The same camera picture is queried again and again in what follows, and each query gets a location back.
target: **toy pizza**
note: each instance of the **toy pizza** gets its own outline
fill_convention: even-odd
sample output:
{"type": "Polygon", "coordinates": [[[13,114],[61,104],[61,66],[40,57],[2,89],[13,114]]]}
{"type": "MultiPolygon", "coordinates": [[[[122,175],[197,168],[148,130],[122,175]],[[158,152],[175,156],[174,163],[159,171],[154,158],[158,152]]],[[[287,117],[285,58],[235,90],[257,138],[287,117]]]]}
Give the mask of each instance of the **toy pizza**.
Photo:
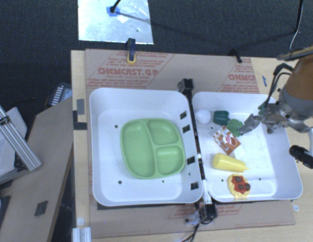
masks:
{"type": "Polygon", "coordinates": [[[228,189],[235,198],[245,198],[251,189],[247,179],[241,174],[232,174],[227,178],[228,189]]]}

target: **wooden table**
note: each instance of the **wooden table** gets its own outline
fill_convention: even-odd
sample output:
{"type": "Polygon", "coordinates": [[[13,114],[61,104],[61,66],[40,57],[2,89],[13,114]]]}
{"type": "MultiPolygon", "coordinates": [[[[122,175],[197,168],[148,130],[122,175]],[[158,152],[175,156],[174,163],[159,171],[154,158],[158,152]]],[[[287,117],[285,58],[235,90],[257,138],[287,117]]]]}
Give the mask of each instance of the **wooden table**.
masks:
{"type": "MultiPolygon", "coordinates": [[[[86,76],[85,76],[85,52],[72,51],[72,83],[73,83],[73,110],[77,109],[77,99],[86,98],[86,76]]],[[[281,64],[274,58],[251,58],[254,73],[260,93],[268,94],[274,68],[281,64]],[[263,83],[265,76],[267,87],[263,83]]],[[[284,76],[279,81],[279,87],[287,79],[284,76]]],[[[85,114],[78,116],[79,122],[87,122],[85,114]]],[[[313,126],[313,119],[307,120],[307,125],[313,126]]],[[[299,134],[287,128],[290,144],[296,144],[305,148],[309,147],[307,134],[299,134]]],[[[77,227],[90,226],[89,197],[88,197],[88,154],[87,154],[87,131],[74,131],[74,161],[75,161],[75,189],[76,189],[76,218],[84,223],[78,223],[77,227]]],[[[303,194],[293,201],[293,205],[299,207],[294,212],[296,224],[291,226],[274,226],[261,228],[243,228],[231,230],[213,230],[197,232],[194,241],[313,241],[313,170],[297,164],[303,183],[303,194]]],[[[94,242],[121,242],[121,241],[181,241],[188,237],[188,233],[154,234],[128,237],[111,237],[93,239],[94,242]]]]}

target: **white tray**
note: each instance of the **white tray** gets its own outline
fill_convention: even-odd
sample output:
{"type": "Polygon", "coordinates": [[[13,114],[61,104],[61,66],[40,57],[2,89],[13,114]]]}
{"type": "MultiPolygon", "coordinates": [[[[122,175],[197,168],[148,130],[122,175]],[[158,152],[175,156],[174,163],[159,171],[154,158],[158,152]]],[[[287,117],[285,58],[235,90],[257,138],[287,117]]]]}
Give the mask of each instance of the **white tray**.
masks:
{"type": "MultiPolygon", "coordinates": [[[[244,122],[267,98],[263,94],[199,92],[193,97],[195,112],[207,109],[214,114],[216,110],[227,110],[230,119],[244,122]]],[[[294,159],[289,155],[289,140],[284,128],[267,134],[266,126],[260,124],[253,131],[238,137],[245,151],[236,155],[249,167],[243,175],[251,185],[246,199],[235,199],[227,187],[227,178],[233,172],[213,168],[212,161],[218,152],[224,153],[213,140],[212,135],[221,126],[211,121],[207,125],[197,123],[203,167],[210,195],[219,202],[290,200],[302,193],[302,183],[294,159]]]]}
{"type": "Polygon", "coordinates": [[[189,104],[176,91],[100,88],[90,96],[93,194],[106,206],[193,203],[202,195],[202,184],[189,104]],[[122,157],[120,132],[134,119],[165,118],[179,130],[186,159],[195,157],[173,176],[138,179],[122,157]],[[183,133],[183,127],[190,131],[183,133]],[[191,184],[198,188],[191,189],[191,184]]]}

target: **dark floor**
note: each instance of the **dark floor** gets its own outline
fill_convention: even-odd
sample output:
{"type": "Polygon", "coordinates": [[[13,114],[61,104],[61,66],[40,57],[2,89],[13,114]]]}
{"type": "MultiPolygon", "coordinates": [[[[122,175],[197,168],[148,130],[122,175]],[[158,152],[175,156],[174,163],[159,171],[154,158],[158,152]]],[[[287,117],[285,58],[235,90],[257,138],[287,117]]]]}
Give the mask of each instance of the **dark floor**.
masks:
{"type": "MultiPolygon", "coordinates": [[[[299,6],[299,0],[148,2],[154,45],[138,50],[227,55],[234,48],[241,56],[260,57],[288,51],[299,6]]],[[[0,104],[5,110],[18,106],[29,128],[53,88],[71,82],[71,50],[124,49],[120,43],[79,41],[77,24],[77,0],[0,0],[0,104]]],[[[293,48],[312,43],[313,0],[304,0],[293,48]]],[[[60,223],[70,220],[70,205],[66,199],[60,223]]],[[[68,227],[63,229],[57,237],[66,239],[68,227]]]]}

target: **toy sink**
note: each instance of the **toy sink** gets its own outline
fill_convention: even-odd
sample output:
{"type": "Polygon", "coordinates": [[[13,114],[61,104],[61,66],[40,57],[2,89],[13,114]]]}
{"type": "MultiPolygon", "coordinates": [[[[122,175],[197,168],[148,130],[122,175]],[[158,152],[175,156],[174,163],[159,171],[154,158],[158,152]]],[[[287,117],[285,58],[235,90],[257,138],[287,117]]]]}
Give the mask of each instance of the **toy sink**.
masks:
{"type": "MultiPolygon", "coordinates": [[[[199,92],[194,111],[229,112],[244,122],[267,98],[262,94],[199,92]]],[[[291,200],[302,184],[285,129],[267,134],[259,125],[242,137],[244,154],[236,158],[249,170],[243,175],[250,194],[235,199],[227,188],[232,174],[213,168],[216,153],[224,152],[212,139],[221,127],[196,123],[206,185],[203,187],[190,107],[177,91],[99,88],[90,96],[93,194],[105,206],[180,204],[197,202],[209,193],[219,202],[291,200]]]]}

